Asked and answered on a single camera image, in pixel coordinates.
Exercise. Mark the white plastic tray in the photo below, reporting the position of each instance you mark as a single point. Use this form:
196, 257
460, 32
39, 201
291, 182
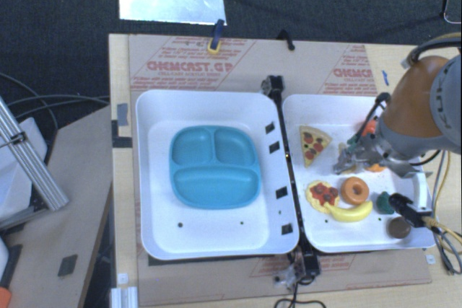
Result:
216, 227
353, 234

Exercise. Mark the blue divided plate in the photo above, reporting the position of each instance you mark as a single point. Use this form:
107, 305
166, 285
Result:
213, 169

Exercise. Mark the orange toy doughnut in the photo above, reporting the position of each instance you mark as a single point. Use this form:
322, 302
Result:
348, 194

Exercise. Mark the brown round biscuit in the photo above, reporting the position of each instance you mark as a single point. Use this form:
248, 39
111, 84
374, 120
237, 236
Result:
398, 228

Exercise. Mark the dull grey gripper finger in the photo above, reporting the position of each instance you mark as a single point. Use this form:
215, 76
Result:
339, 164
354, 164

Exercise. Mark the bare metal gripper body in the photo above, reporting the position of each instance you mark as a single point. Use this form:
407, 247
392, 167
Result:
375, 153

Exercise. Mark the yellow banana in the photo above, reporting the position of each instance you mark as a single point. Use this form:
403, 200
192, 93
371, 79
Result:
352, 214

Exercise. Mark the brown cardboard board red print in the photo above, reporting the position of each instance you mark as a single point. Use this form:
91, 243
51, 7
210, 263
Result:
252, 61

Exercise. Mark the toy pizza slice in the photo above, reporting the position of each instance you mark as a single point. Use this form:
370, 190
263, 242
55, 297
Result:
311, 144

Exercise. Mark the green broccoli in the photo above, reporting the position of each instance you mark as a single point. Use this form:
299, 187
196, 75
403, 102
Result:
383, 203

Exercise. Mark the thin black rod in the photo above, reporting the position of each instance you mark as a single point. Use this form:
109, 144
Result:
288, 158

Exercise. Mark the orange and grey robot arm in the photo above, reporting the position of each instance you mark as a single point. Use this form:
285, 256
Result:
415, 101

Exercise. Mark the black cylinder on white bracket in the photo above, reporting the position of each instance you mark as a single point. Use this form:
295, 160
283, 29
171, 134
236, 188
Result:
406, 207

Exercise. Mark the small orange toy piece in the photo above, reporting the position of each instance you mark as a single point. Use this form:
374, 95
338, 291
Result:
376, 168

